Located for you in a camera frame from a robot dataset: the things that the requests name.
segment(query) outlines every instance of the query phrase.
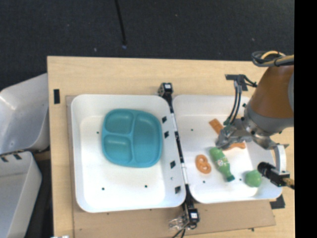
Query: green bottle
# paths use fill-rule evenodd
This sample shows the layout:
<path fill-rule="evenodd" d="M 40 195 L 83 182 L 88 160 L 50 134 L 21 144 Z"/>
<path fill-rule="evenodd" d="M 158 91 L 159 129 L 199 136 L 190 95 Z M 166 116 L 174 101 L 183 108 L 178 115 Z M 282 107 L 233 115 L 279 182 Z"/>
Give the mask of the green bottle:
<path fill-rule="evenodd" d="M 230 164 L 223 152 L 217 147 L 214 147 L 209 150 L 209 153 L 211 155 L 212 161 L 216 164 L 218 170 L 224 174 L 227 181 L 234 180 L 235 178 L 230 172 Z"/>

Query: white plastic container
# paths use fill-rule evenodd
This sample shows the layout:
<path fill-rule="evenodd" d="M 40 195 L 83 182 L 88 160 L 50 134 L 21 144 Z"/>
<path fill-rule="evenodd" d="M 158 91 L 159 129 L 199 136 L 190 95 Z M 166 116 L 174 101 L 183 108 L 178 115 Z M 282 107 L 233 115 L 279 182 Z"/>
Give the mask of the white plastic container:
<path fill-rule="evenodd" d="M 71 102 L 71 126 L 78 205 L 87 212 L 176 207 L 186 191 L 167 102 L 158 96 L 80 95 Z M 149 168 L 116 165 L 102 151 L 102 126 L 113 109 L 149 112 L 161 123 L 160 160 Z"/>
<path fill-rule="evenodd" d="M 249 98 L 241 98 L 239 113 L 244 113 L 242 105 Z M 218 137 L 209 122 L 214 118 L 223 123 L 230 114 L 234 96 L 179 95 L 173 100 L 175 119 L 178 127 L 189 188 L 192 196 L 201 203 L 220 203 L 256 199 L 274 199 L 282 193 L 282 188 L 263 178 L 260 187 L 249 187 L 245 174 L 256 170 L 260 162 L 275 166 L 270 150 L 265 150 L 254 142 L 246 143 L 245 149 L 233 148 L 223 151 L 230 163 L 235 180 L 227 182 L 211 161 L 209 150 L 215 147 Z M 195 157 L 203 154 L 211 164 L 211 173 L 198 171 Z"/>
<path fill-rule="evenodd" d="M 30 152 L 0 159 L 0 238 L 24 238 L 42 175 Z"/>
<path fill-rule="evenodd" d="M 185 199 L 185 180 L 174 131 L 178 130 L 184 156 L 185 176 L 192 196 L 201 203 L 273 199 L 281 194 L 267 179 L 258 188 L 245 184 L 247 171 L 259 162 L 274 164 L 270 151 L 247 143 L 246 149 L 232 149 L 225 154 L 236 179 L 226 182 L 211 162 L 208 150 L 215 146 L 216 132 L 209 121 L 223 122 L 231 112 L 232 96 L 181 95 L 173 100 L 175 115 L 159 96 L 80 95 L 70 104 L 73 144 L 75 195 L 87 212 L 151 209 L 179 206 Z M 102 153 L 101 130 L 105 115 L 113 109 L 136 109 L 156 116 L 163 138 L 161 159 L 150 168 L 128 168 L 109 162 Z M 210 174 L 199 172 L 195 157 L 204 154 L 212 166 Z"/>
<path fill-rule="evenodd" d="M 0 92 L 0 153 L 41 151 L 50 144 L 47 73 Z"/>

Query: dark floor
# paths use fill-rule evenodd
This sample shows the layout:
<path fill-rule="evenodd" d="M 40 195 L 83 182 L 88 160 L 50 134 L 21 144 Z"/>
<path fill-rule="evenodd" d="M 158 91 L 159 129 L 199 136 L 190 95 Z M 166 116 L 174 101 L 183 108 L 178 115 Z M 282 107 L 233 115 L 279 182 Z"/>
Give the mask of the dark floor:
<path fill-rule="evenodd" d="M 0 0 L 0 90 L 47 72 L 47 56 L 250 60 L 294 53 L 295 0 Z M 52 228 L 49 163 L 27 237 Z"/>

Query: wooden board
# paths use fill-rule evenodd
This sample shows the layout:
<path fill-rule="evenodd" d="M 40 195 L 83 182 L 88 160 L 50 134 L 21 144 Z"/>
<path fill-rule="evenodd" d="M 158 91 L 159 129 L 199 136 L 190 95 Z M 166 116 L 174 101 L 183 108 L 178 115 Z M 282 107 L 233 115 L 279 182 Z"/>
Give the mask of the wooden board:
<path fill-rule="evenodd" d="M 168 229 L 168 220 L 181 213 L 179 207 L 91 214 L 78 207 L 71 186 L 66 96 L 153 95 L 162 82 L 172 83 L 174 95 L 233 95 L 233 82 L 227 81 L 225 74 L 245 74 L 258 82 L 264 71 L 243 61 L 48 57 L 54 235 L 86 238 L 105 237 L 106 233 L 108 238 L 172 237 L 175 230 Z M 57 89 L 58 104 L 54 103 Z M 243 94 L 251 97 L 252 92 L 249 88 Z M 290 144 L 286 149 L 287 164 L 294 177 L 294 130 L 287 129 L 277 138 L 280 143 Z M 206 238 L 214 232 L 240 230 L 230 231 L 227 236 L 254 237 L 255 233 L 248 229 L 261 227 L 259 230 L 263 232 L 256 231 L 259 237 L 267 237 L 267 232 L 270 237 L 285 237 L 286 233 L 287 237 L 295 237 L 294 191 L 284 188 L 283 196 L 286 208 L 274 211 L 268 200 L 197 204 L 201 221 L 186 235 L 201 234 L 194 237 Z"/>

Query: orange toy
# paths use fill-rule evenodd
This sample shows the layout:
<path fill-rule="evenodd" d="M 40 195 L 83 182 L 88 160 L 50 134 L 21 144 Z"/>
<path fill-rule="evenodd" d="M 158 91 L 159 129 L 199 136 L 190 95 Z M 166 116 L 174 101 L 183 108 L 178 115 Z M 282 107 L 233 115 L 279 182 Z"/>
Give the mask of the orange toy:
<path fill-rule="evenodd" d="M 200 154 L 196 156 L 196 168 L 204 173 L 209 174 L 211 172 L 211 165 L 208 163 L 208 159 L 205 155 Z"/>

